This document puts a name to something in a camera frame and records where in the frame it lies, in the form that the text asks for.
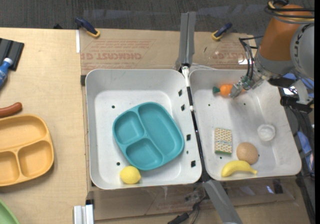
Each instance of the banana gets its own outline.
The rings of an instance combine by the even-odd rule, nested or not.
[[[245,171],[257,174],[257,170],[253,169],[248,162],[243,160],[233,160],[225,164],[222,168],[221,176],[227,177],[236,171]]]

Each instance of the brown hot dog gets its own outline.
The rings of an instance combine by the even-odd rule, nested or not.
[[[22,109],[22,104],[20,102],[16,102],[11,106],[6,108],[0,108],[0,117],[9,116],[13,113],[16,113]]]

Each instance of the patterned sponge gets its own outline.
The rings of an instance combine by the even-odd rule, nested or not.
[[[231,155],[232,133],[229,129],[216,128],[214,130],[214,152]]]

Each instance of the wooden tabletop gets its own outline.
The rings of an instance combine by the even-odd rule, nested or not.
[[[0,108],[21,102],[23,110],[17,115],[40,116],[48,126],[54,148],[54,164],[47,173],[27,182],[0,187],[0,198],[21,224],[71,224],[73,207],[85,204],[88,189],[83,94],[75,32],[0,28],[0,38],[25,43],[17,70],[9,72],[7,82],[0,89]],[[290,186],[292,200],[236,207],[243,223],[309,223],[300,189],[293,179]],[[175,216],[97,223],[163,224]],[[196,223],[221,223],[221,220],[211,209],[200,212]]]

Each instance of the yellow divided plate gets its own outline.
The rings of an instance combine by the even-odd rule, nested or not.
[[[53,162],[49,130],[40,117],[22,114],[0,119],[0,187],[39,177]]]

